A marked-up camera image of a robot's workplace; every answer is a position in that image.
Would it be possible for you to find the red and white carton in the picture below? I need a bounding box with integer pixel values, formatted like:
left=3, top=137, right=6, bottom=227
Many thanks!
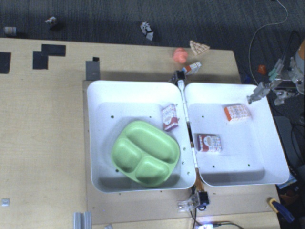
left=195, top=133, right=223, bottom=153
left=161, top=104, right=180, bottom=132

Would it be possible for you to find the white plastic tray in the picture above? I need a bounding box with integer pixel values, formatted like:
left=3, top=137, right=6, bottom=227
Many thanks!
left=184, top=82, right=291, bottom=187
left=86, top=80, right=197, bottom=193

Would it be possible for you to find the small orange and white carton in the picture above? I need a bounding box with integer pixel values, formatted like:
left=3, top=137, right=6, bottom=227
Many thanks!
left=182, top=61, right=202, bottom=76

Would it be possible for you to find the black block with wires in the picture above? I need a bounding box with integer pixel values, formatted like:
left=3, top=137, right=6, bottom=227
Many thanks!
left=197, top=191, right=211, bottom=207
left=173, top=70, right=187, bottom=83

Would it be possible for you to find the thin black and white rod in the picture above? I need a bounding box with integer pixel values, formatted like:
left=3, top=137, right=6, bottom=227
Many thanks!
left=177, top=79, right=205, bottom=193

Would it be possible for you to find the green divided plate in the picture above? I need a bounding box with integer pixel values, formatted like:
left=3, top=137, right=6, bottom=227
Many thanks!
left=111, top=120, right=181, bottom=188

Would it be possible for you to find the small white can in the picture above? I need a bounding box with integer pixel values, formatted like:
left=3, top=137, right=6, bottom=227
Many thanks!
left=3, top=26, right=18, bottom=36

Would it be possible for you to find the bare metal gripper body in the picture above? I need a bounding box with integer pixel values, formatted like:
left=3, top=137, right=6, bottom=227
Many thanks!
left=269, top=73, right=305, bottom=93

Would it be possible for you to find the tan pizza slice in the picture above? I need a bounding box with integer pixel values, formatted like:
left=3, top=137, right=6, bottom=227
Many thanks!
left=189, top=40, right=211, bottom=56

